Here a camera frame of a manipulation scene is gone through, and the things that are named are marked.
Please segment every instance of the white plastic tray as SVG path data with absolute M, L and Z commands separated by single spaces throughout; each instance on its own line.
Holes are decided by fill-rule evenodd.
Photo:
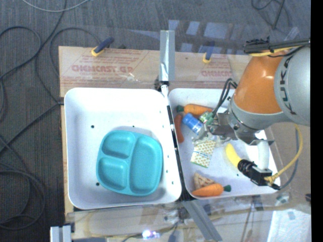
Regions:
M 175 117 L 176 106 L 186 105 L 189 103 L 199 104 L 215 108 L 219 97 L 221 95 L 221 89 L 174 89 L 169 94 L 169 101 Z M 228 101 L 223 104 L 223 107 L 219 109 L 219 112 L 223 112 L 228 108 Z M 186 189 L 191 193 L 194 189 L 194 173 L 197 172 L 203 176 L 209 177 L 217 181 L 218 183 L 225 185 L 231 185 L 231 192 L 223 192 L 220 196 L 224 197 L 238 197 L 238 196 L 251 196 L 260 194 L 270 194 L 276 192 L 276 190 L 268 186 L 257 186 L 252 183 L 249 178 L 244 176 L 237 168 L 235 168 L 231 162 L 227 159 L 224 147 L 215 148 L 210 166 L 208 168 L 193 164 L 190 162 L 194 146 L 192 144 L 192 137 L 195 135 L 186 125 L 181 125 L 182 133 L 184 135 L 184 142 L 179 144 L 179 154 L 181 165 L 183 169 L 184 182 Z M 257 134 L 258 138 L 266 139 L 264 131 Z M 243 159 L 248 159 L 258 163 L 258 148 L 257 146 L 249 146 L 242 141 L 230 141 L 236 149 L 238 155 Z M 269 169 L 273 171 L 273 174 L 277 172 L 273 155 L 270 152 Z
M 151 89 L 74 88 L 65 96 L 68 195 L 79 209 L 169 203 L 182 187 L 166 101 Z M 144 197 L 105 189 L 96 178 L 96 159 L 103 137 L 112 130 L 148 135 L 163 148 L 158 188 Z

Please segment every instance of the gray floor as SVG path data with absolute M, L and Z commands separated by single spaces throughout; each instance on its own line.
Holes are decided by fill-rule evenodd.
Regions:
M 57 11 L 84 0 L 26 1 Z M 0 0 L 0 240 L 48 241 L 49 227 L 64 224 L 59 45 L 113 36 L 111 47 L 159 50 L 159 32 L 169 29 L 177 51 L 215 40 L 215 52 L 243 54 L 247 40 L 310 38 L 311 0 L 285 0 L 273 28 L 281 1 L 90 0 L 54 13 Z

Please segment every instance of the white cable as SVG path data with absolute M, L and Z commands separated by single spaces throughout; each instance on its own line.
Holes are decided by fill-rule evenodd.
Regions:
M 41 11 L 50 12 L 50 13 L 61 13 L 61 12 L 64 12 L 64 11 L 68 11 L 68 10 L 74 9 L 74 8 L 76 8 L 76 7 L 78 7 L 78 6 L 86 3 L 89 0 L 84 0 L 83 2 L 81 2 L 81 3 L 79 3 L 79 4 L 75 5 L 75 6 L 72 6 L 72 7 L 66 8 L 66 9 L 62 9 L 62 10 L 57 10 L 57 11 L 47 10 L 47 9 L 44 9 L 44 8 L 37 7 L 37 6 L 35 6 L 35 5 L 27 2 L 26 0 L 22 0 L 22 1 L 25 2 L 26 4 L 30 5 L 31 7 L 34 7 L 36 9 L 38 9 L 38 10 L 41 10 Z

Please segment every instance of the blue clamp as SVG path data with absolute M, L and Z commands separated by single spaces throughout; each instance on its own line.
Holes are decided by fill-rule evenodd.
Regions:
M 206 52 L 204 53 L 204 56 L 203 56 L 204 63 L 208 64 L 209 62 L 211 62 L 211 55 L 215 44 L 216 44 L 215 41 L 210 41 L 209 44 L 207 45 Z
M 99 46 L 96 46 L 94 49 L 91 50 L 92 55 L 93 56 L 100 55 L 106 47 L 109 47 L 114 42 L 114 40 L 115 39 L 112 37 L 107 38 Z

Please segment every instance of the orange carrot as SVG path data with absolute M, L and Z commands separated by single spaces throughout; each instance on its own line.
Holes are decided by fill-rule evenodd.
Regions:
M 223 193 L 223 191 L 230 192 L 231 191 L 231 186 L 227 185 L 223 187 L 221 184 L 216 183 L 216 184 L 211 184 L 199 189 L 196 189 L 192 192 L 192 195 L 195 196 L 219 196 L 220 194 Z
M 179 143 L 182 143 L 184 141 L 184 136 L 181 131 L 182 119 L 183 119 L 182 114 L 177 114 L 174 118 L 175 133 L 176 133 L 177 141 Z
M 210 107 L 205 107 L 205 106 L 201 106 L 201 105 L 197 105 L 197 104 L 187 104 L 184 107 L 181 105 L 178 105 L 176 107 L 177 112 L 183 111 L 186 114 L 191 113 L 192 115 L 197 115 L 197 116 L 202 115 L 206 111 L 211 112 L 212 110 L 213 109 Z

